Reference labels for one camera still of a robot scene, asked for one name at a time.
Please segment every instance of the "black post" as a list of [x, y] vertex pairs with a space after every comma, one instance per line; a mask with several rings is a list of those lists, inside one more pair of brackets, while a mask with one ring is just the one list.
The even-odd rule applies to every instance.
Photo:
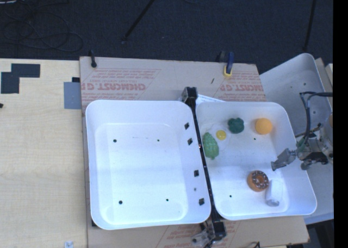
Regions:
[[152, 5], [152, 3], [155, 0], [150, 0], [149, 3], [147, 4], [147, 6], [144, 8], [144, 10], [141, 12], [141, 14], [139, 15], [139, 17], [135, 20], [135, 22], [132, 24], [132, 26], [130, 27], [130, 29], [124, 34], [124, 36], [122, 37], [122, 41], [121, 43], [124, 44], [127, 41], [127, 38], [129, 37], [129, 35], [131, 34], [131, 32], [133, 31], [133, 29], [136, 27], [136, 25], [140, 22], [141, 18], [145, 15], [146, 11], [150, 8], [150, 6]]
[[307, 51], [307, 46], [308, 46], [308, 41], [309, 41], [309, 37], [310, 37], [310, 32], [312, 31], [312, 24], [313, 24], [315, 5], [316, 5], [316, 0], [313, 0], [313, 2], [312, 2], [312, 9], [310, 11], [308, 29], [307, 29], [306, 42], [304, 43], [304, 46], [302, 48], [304, 51]]

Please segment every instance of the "orange ball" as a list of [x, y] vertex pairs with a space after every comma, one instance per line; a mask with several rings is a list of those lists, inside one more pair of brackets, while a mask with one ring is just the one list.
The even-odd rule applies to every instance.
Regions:
[[261, 135], [266, 135], [270, 133], [273, 129], [273, 124], [269, 119], [261, 118], [258, 119], [255, 123], [255, 130]]

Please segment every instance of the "empty white tray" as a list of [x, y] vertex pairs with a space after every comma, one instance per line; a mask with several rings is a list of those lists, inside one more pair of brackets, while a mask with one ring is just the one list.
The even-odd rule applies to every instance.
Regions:
[[[216, 210], [221, 216], [242, 220], [307, 215], [315, 211], [314, 191], [299, 159], [275, 171], [271, 168], [271, 161], [277, 160], [285, 148], [296, 149], [296, 139], [282, 106], [273, 102], [204, 102], [197, 106], [196, 114], [202, 138], [205, 132], [213, 134], [220, 128], [227, 131], [227, 144], [220, 146], [219, 155], [213, 160], [206, 158]], [[245, 128], [232, 134], [227, 122], [238, 117], [243, 119]], [[255, 121], [261, 117], [273, 124], [267, 135], [255, 130]], [[247, 176], [254, 170], [282, 183], [279, 206], [268, 206], [266, 191], [255, 192], [248, 186]]]
[[86, 109], [91, 216], [105, 230], [193, 224], [211, 205], [191, 109], [97, 100]]

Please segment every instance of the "yellow clip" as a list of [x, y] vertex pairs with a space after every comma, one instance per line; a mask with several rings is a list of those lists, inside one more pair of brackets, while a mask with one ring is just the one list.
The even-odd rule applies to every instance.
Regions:
[[225, 77], [230, 77], [230, 76], [232, 76], [232, 69], [231, 69], [230, 74], [229, 74], [229, 73], [226, 73], [226, 69], [227, 69], [227, 65], [225, 65], [225, 67], [223, 68], [223, 75], [224, 75]]

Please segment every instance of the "dark background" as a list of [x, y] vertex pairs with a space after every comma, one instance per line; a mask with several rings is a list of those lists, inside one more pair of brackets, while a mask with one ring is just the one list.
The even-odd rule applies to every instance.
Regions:
[[78, 60], [96, 57], [216, 61], [263, 73], [303, 52], [333, 63], [333, 0], [0, 0], [0, 58]]

